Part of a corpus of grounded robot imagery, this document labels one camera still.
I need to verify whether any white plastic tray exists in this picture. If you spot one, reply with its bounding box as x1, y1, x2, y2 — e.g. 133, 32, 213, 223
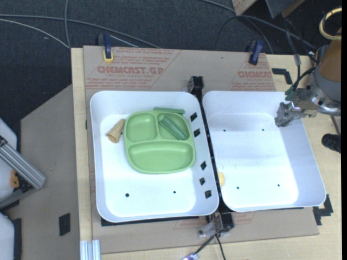
202, 90, 327, 213
89, 90, 220, 223

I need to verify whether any green celery stick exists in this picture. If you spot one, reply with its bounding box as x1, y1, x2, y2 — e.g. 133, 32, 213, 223
158, 115, 190, 141

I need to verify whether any green divided plate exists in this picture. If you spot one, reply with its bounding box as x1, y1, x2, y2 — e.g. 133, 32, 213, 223
124, 110, 196, 175

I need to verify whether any green flat bar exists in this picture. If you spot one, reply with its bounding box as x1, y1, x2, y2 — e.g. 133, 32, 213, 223
153, 107, 185, 115

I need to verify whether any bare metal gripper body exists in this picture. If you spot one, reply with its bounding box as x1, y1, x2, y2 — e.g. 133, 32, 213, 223
290, 87, 342, 119

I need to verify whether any black cylinder on white bracket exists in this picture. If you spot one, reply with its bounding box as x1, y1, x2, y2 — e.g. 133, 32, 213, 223
321, 133, 342, 154

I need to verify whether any tan ice cream cone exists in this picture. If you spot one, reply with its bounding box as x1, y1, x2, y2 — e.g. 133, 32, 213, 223
106, 118, 126, 144

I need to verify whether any black block with thin wires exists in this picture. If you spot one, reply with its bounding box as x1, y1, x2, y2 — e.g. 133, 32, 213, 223
186, 75, 204, 95
197, 212, 235, 239

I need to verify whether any thin black rod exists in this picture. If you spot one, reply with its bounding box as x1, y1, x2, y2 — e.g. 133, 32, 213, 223
195, 90, 226, 217

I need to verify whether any brown cardboard board red print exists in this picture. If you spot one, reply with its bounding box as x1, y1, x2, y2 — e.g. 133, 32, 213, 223
82, 45, 320, 254

